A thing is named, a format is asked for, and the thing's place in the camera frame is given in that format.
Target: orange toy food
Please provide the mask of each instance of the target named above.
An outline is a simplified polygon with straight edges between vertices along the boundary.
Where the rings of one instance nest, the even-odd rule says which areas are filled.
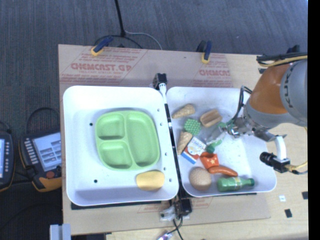
[[[209,169],[212,166],[219,166],[218,156],[215,153],[203,152],[200,155],[200,160],[206,169]]]
[[[238,176],[238,173],[228,167],[225,166],[212,166],[208,169],[208,172],[211,174],[224,174],[232,177]]]

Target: toy cookie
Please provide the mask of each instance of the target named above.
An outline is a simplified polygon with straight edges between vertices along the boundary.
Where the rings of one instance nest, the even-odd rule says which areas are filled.
[[[206,191],[212,183],[210,173],[201,167],[194,168],[189,174],[190,184],[199,191]]]

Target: small box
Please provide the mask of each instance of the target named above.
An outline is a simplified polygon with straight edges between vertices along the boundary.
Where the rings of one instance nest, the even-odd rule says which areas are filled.
[[[197,162],[200,155],[205,151],[206,144],[196,137],[193,137],[186,146],[181,156],[187,159],[193,165]]]

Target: screen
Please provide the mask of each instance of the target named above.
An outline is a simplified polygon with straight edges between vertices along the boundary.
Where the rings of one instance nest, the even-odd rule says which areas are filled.
[[[5,140],[0,138],[0,179],[4,177],[5,166]]]
[[[43,170],[49,171],[61,166],[60,132],[35,138],[32,140],[37,150]]]

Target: green plate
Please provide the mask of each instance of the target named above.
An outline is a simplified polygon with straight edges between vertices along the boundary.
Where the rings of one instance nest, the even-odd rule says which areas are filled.
[[[95,140],[102,163],[117,171],[139,170],[160,157],[157,130],[146,113],[135,110],[109,112],[95,124]]]

